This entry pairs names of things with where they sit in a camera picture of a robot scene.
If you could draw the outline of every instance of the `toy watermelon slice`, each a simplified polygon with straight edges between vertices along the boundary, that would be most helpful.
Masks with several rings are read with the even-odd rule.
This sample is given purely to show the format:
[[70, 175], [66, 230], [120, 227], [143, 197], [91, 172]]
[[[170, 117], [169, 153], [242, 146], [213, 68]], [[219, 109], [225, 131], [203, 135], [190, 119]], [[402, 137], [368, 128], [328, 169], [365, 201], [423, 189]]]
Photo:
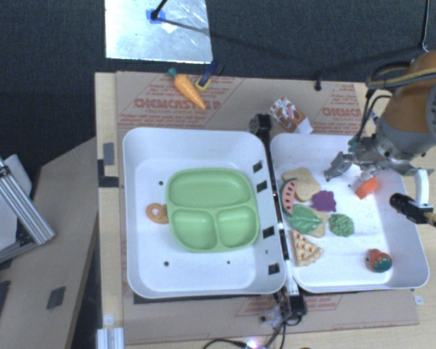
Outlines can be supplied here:
[[293, 178], [283, 183], [281, 188], [281, 206], [284, 213], [291, 216], [294, 209], [294, 198], [296, 193], [297, 179]]

